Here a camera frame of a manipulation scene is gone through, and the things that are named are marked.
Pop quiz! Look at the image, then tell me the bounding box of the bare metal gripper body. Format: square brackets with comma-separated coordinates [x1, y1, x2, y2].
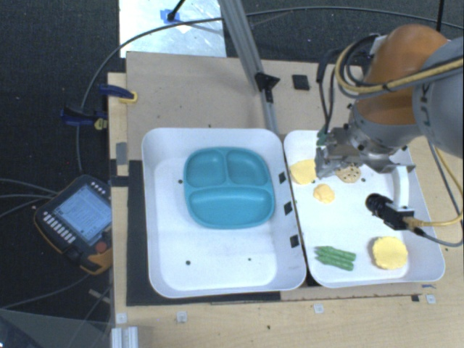
[318, 126, 406, 173]

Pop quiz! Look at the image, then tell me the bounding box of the pale yellow round slice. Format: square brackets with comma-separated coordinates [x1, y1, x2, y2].
[289, 159, 319, 186]

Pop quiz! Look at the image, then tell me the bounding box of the brown dotted biscuit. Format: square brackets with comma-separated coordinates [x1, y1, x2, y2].
[334, 162, 360, 185]

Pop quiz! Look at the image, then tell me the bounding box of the small yellow lump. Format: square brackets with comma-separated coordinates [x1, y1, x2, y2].
[312, 183, 336, 204]

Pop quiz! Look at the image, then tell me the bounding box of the white plastic tray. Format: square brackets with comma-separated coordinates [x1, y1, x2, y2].
[283, 129, 447, 289]
[141, 127, 307, 299]

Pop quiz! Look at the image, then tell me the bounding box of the black block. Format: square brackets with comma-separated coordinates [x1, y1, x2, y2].
[291, 74, 312, 91]

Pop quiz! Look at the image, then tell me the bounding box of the green asparagus bundle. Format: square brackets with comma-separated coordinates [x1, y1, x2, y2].
[313, 245, 357, 273]

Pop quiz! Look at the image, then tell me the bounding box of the blue divided plate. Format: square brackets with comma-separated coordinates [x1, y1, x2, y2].
[183, 146, 276, 231]

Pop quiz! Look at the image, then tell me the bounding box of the large yellow round disc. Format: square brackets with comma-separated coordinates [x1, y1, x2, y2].
[368, 236, 410, 271]

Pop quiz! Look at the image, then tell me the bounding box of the brown cardboard board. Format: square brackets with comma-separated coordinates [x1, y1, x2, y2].
[125, 51, 436, 307]

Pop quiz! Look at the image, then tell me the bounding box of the black cylinder on white bracket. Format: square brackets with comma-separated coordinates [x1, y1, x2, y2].
[365, 165, 416, 231]

